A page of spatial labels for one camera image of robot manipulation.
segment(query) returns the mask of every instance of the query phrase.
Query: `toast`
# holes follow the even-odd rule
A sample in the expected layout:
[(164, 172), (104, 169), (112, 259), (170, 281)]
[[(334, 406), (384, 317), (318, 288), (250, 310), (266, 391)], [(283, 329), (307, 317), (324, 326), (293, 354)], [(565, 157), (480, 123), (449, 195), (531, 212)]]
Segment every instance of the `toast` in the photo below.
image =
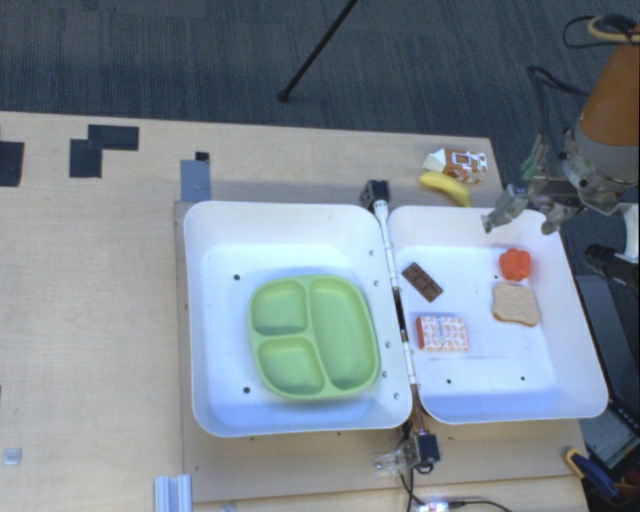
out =
[(533, 327), (540, 322), (533, 290), (524, 286), (498, 283), (493, 288), (493, 316), (502, 322), (519, 322)]

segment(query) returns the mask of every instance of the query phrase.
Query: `banana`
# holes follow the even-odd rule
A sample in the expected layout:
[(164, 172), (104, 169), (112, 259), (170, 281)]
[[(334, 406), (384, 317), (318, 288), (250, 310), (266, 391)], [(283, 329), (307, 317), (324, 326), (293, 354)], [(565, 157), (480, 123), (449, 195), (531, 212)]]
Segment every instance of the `banana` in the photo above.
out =
[(425, 172), (418, 181), (423, 185), (445, 192), (460, 206), (471, 206), (471, 196), (467, 187), (455, 178), (441, 172)]

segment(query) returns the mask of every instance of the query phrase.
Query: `white container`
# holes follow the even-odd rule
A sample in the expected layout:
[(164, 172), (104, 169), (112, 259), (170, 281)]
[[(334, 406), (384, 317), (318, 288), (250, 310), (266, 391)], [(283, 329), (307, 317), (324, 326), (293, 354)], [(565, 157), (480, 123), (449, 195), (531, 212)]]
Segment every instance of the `white container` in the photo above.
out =
[[(590, 417), (607, 389), (559, 236), (540, 234), (524, 212), (486, 235), (484, 209), (403, 207), (389, 219), (396, 266), (413, 261), (444, 289), (433, 303), (400, 278), (414, 363), (427, 411), (447, 423)], [(184, 221), (194, 414), (220, 437), (321, 430), (388, 429), (409, 416), (411, 396), (378, 222), (348, 205), (209, 201)], [(529, 328), (491, 315), (498, 257), (528, 250), (528, 280), (541, 322)], [(354, 283), (369, 306), (380, 374), (344, 397), (296, 401), (261, 381), (249, 341), (249, 297), (272, 279), (332, 274)], [(419, 351), (415, 317), (462, 316), (466, 353)]]
[[(444, 292), (428, 303), (400, 277), (414, 365), (429, 414), (444, 423), (592, 417), (607, 405), (602, 375), (558, 233), (543, 235), (544, 216), (524, 211), (486, 234), (490, 210), (405, 206), (389, 218), (397, 268), (418, 263)], [(504, 282), (499, 257), (508, 248), (531, 254), (535, 327), (493, 318), (493, 286)], [(417, 350), (419, 315), (464, 317), (466, 352)]]
[[(236, 437), (387, 429), (407, 418), (411, 395), (373, 215), (346, 205), (210, 201), (192, 207), (184, 227), (193, 410), (202, 428)], [(260, 379), (249, 298), (267, 281), (303, 274), (337, 275), (363, 293), (380, 353), (380, 375), (365, 390), (300, 401), (276, 395)]]

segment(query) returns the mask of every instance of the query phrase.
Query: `green divided plate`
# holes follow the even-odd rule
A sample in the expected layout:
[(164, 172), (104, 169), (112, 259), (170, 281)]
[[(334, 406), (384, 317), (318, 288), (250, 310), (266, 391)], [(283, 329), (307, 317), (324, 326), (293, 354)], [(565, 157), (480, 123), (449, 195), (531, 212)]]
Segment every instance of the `green divided plate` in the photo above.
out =
[(364, 297), (335, 276), (289, 277), (260, 286), (249, 302), (249, 334), (262, 380), (288, 398), (359, 391), (380, 366)]

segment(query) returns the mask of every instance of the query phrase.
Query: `snack package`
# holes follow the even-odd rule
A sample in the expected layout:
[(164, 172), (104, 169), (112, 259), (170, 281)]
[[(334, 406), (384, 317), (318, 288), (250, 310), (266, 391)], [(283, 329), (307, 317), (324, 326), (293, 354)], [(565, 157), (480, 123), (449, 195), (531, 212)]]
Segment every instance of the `snack package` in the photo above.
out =
[(469, 337), (464, 318), (419, 316), (416, 319), (418, 347), (424, 350), (468, 350)]
[(463, 183), (475, 183), (484, 178), (487, 172), (487, 155), (443, 148), (429, 154), (422, 167), (427, 171), (441, 172)]

